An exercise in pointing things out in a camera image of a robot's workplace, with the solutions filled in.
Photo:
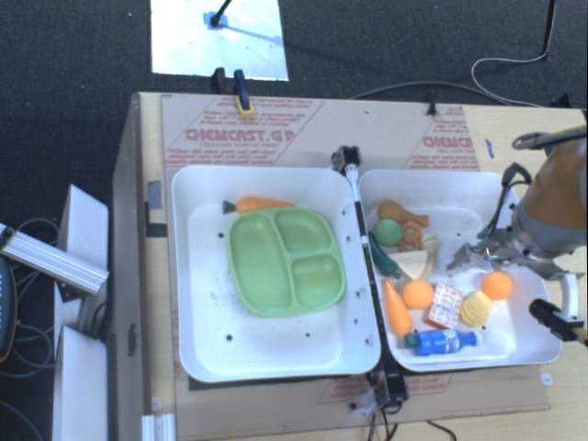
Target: blue mark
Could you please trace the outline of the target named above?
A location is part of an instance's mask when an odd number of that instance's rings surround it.
[[[490,155],[490,158],[494,158],[494,152],[492,151],[492,143],[486,139],[486,149],[488,149],[488,154]]]
[[[219,21],[219,25],[215,28],[210,24],[210,19],[212,17],[214,17],[217,13],[215,11],[209,11],[207,13],[205,13],[203,15],[203,20],[204,20],[204,24],[209,28],[209,29],[223,29],[223,28],[227,28],[229,26],[229,19],[227,18],[226,15],[221,15],[220,16],[220,21]]]

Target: white plastic tray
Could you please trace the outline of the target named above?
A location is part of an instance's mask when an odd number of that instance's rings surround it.
[[[426,229],[440,242],[429,282],[448,284],[467,295],[480,290],[481,278],[491,269],[488,266],[471,268],[450,278],[447,265],[461,245],[478,241],[476,234],[490,221],[496,208],[500,182],[501,178],[491,173],[373,170],[361,177],[359,189],[370,230],[378,220],[376,209],[383,199],[393,199],[410,212],[427,214],[429,226]],[[499,227],[510,222],[507,206],[515,202],[515,194],[511,192],[505,201]],[[543,280],[520,266],[512,266],[507,272],[514,281],[513,294],[508,300],[493,303],[485,329],[481,330],[480,346],[469,346],[452,355],[417,356],[404,347],[402,338],[388,330],[394,358],[405,368],[418,372],[539,364],[555,359],[561,350],[560,340],[528,311],[532,300],[548,300]],[[383,277],[379,276],[380,293],[382,281]],[[403,282],[396,282],[397,289],[401,290]],[[410,313],[415,329],[434,329],[424,322],[425,311]],[[460,323],[458,330],[472,329]]]
[[[370,371],[380,341],[347,181],[332,170],[193,165],[172,183],[179,301],[179,352],[205,382],[293,378]],[[248,311],[232,282],[224,233],[234,213],[223,200],[282,199],[321,214],[333,229],[346,290],[332,307],[293,317]]]

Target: blue bottle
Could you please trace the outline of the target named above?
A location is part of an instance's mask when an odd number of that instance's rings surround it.
[[[433,330],[407,334],[404,343],[407,348],[413,348],[419,356],[444,355],[456,353],[464,346],[478,346],[481,343],[481,333],[464,334],[457,330]]]

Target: bottle label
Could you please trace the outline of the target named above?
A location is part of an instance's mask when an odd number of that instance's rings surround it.
[[[446,353],[456,353],[459,351],[459,335],[455,330],[445,330],[443,332],[446,341]]]

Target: table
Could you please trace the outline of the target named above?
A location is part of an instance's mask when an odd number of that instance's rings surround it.
[[[111,347],[117,348],[114,353],[118,355],[115,372],[118,386],[118,431],[121,439],[136,438],[140,429],[138,419],[143,414],[175,413],[177,408],[172,357],[174,334],[171,325],[173,315],[170,306],[168,245],[164,236],[167,222],[165,194],[156,199],[161,201],[161,204],[147,208],[146,215],[143,214],[145,209],[141,207],[150,200],[150,187],[164,180],[162,100],[166,96],[169,95],[138,94],[133,98],[113,182],[115,249],[129,251],[113,258],[113,333],[117,338],[113,339]],[[344,107],[343,111],[348,109],[352,112],[358,109],[366,115],[382,109],[393,115],[395,105],[400,105],[351,101],[337,103],[338,107]],[[424,105],[415,106],[423,113],[427,109]],[[498,174],[513,161],[523,164],[531,174],[534,174],[545,159],[543,152],[515,152],[510,147],[510,142],[517,135],[530,131],[557,131],[585,124],[582,113],[571,109],[481,106],[457,108],[461,110],[467,124],[480,170]],[[344,113],[341,116],[346,118],[348,114]],[[487,140],[492,145],[492,156],[488,150]],[[524,190],[517,190],[518,197],[523,193]],[[141,239],[143,228],[147,228],[147,240]],[[139,256],[135,256],[132,250],[138,250]],[[586,249],[579,249],[571,256],[560,258],[559,264],[563,268],[585,272]],[[128,286],[124,290],[117,289],[116,283],[134,278],[138,278],[140,285]],[[579,281],[579,286],[580,314],[585,316],[585,277]],[[558,304],[559,285],[549,282],[547,288],[551,300]],[[127,341],[129,338],[122,336],[133,333],[137,334],[138,344],[130,351]],[[125,351],[132,356],[121,356]],[[547,411],[516,413],[516,407],[509,407],[505,410],[509,414],[456,418],[443,420],[442,424],[451,428],[458,439],[581,439],[588,430],[588,422],[582,416],[588,402],[587,365],[586,348],[578,344],[566,344],[556,361],[540,368],[541,373],[545,375],[546,384],[549,384],[547,394],[550,409]],[[383,428],[379,431],[379,437],[377,435],[375,439],[382,439]],[[356,441],[366,439],[367,435],[368,428],[359,426],[282,434],[278,437],[257,435],[250,439]],[[425,423],[402,423],[396,435],[396,439],[421,437],[446,439],[447,435]]]

